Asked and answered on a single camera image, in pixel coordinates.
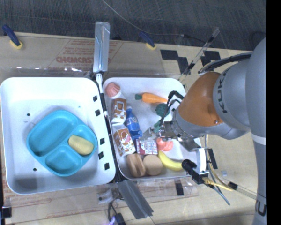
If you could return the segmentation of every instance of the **orange carrot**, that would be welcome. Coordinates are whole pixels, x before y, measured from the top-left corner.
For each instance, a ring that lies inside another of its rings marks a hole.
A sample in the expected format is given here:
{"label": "orange carrot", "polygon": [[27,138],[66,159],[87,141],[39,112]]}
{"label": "orange carrot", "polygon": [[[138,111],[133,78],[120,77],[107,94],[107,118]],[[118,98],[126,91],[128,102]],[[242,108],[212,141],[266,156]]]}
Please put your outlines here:
{"label": "orange carrot", "polygon": [[145,92],[142,95],[136,94],[136,100],[142,100],[145,103],[166,103],[168,100],[158,95]]}

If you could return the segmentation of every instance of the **blue bottle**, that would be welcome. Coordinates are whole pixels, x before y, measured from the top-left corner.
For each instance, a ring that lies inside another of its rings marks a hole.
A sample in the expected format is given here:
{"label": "blue bottle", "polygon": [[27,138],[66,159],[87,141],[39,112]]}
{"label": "blue bottle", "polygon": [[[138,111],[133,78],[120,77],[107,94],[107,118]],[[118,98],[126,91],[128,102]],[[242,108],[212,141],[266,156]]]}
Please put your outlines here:
{"label": "blue bottle", "polygon": [[132,140],[140,138],[142,136],[142,131],[137,117],[132,113],[132,107],[127,106],[126,108],[126,121],[125,126],[128,128]]}

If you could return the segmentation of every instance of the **blue plate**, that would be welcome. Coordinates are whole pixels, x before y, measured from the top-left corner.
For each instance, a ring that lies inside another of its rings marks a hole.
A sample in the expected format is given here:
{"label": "blue plate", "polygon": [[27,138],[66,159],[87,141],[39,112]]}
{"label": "blue plate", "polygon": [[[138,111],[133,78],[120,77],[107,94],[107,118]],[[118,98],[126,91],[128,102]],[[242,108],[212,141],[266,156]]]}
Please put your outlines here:
{"label": "blue plate", "polygon": [[[88,155],[80,155],[68,144],[70,136],[83,137],[94,145]],[[50,172],[70,176],[85,165],[98,147],[95,133],[77,116],[57,110],[37,123],[27,136],[29,152]]]}

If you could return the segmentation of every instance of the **toy banana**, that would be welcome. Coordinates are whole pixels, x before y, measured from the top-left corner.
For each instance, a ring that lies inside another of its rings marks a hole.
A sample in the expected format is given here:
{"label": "toy banana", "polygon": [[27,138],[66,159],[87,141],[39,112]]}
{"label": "toy banana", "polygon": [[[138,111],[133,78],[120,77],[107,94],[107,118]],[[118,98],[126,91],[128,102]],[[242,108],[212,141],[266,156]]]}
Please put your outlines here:
{"label": "toy banana", "polygon": [[182,170],[181,162],[175,162],[172,159],[168,158],[164,152],[158,151],[158,157],[161,160],[162,164],[173,171],[180,171]]}

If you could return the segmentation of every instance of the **white plastic tray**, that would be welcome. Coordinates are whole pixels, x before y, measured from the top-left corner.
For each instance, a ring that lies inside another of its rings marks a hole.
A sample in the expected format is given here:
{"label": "white plastic tray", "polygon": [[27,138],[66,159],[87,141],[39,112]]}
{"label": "white plastic tray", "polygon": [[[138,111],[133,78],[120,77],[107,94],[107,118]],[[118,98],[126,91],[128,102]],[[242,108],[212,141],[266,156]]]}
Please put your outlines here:
{"label": "white plastic tray", "polygon": [[[87,78],[18,77],[0,86],[2,131],[8,186],[18,194],[34,194],[101,185],[115,176],[115,165],[97,86]],[[98,149],[74,175],[59,177],[28,151],[29,131],[49,113],[64,109],[96,134]]]}
{"label": "white plastic tray", "polygon": [[[161,97],[167,98],[169,93],[176,90],[181,95],[185,95],[185,90],[183,85],[176,79],[173,78],[109,78],[103,84],[103,89],[110,82],[115,82],[121,87],[123,95],[127,99],[127,104],[132,107],[132,112],[137,117],[140,129],[143,133],[149,128],[153,128],[154,124],[160,120],[155,112],[156,105],[151,105],[144,103],[140,100],[135,100],[134,96],[136,93],[150,92]],[[109,114],[111,113],[111,99],[105,96],[106,105],[108,107]],[[171,108],[177,108],[178,103],[175,103]],[[164,121],[171,121],[172,112],[165,117]],[[196,143],[200,146],[200,140],[196,139]],[[158,176],[144,176],[140,178],[134,178],[126,165],[126,157],[121,157],[116,150],[118,165],[121,173],[130,180],[147,180],[147,179],[170,179],[177,177],[189,176],[184,170],[179,172],[172,171],[163,168],[162,172]],[[165,152],[166,155],[174,160],[182,161],[184,159],[190,159],[193,162],[197,162],[197,157],[195,152],[187,151],[180,143],[174,140],[174,147],[171,151]]]}

